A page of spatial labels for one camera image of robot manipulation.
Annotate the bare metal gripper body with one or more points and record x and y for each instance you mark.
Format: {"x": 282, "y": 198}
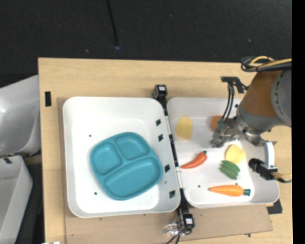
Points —
{"x": 240, "y": 132}

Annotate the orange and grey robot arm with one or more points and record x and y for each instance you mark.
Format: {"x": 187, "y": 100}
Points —
{"x": 261, "y": 98}

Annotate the orange round fruit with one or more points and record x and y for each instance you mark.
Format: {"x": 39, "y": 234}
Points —
{"x": 215, "y": 123}

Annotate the green pea pods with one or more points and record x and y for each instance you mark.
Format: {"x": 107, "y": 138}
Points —
{"x": 229, "y": 169}

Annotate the white plastic tray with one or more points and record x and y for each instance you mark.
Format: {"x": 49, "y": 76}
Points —
{"x": 200, "y": 141}
{"x": 81, "y": 121}

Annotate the orange chili pepper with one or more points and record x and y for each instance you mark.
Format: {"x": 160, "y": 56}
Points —
{"x": 195, "y": 161}

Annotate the orange carrot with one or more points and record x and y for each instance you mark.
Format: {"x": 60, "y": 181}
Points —
{"x": 228, "y": 190}

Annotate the thin black and white rod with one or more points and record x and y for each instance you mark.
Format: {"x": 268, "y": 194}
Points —
{"x": 173, "y": 146}

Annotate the blue divided plate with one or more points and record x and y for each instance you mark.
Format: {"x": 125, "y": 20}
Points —
{"x": 127, "y": 165}

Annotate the black cylinder on white bracket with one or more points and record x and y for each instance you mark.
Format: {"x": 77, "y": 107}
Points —
{"x": 263, "y": 168}

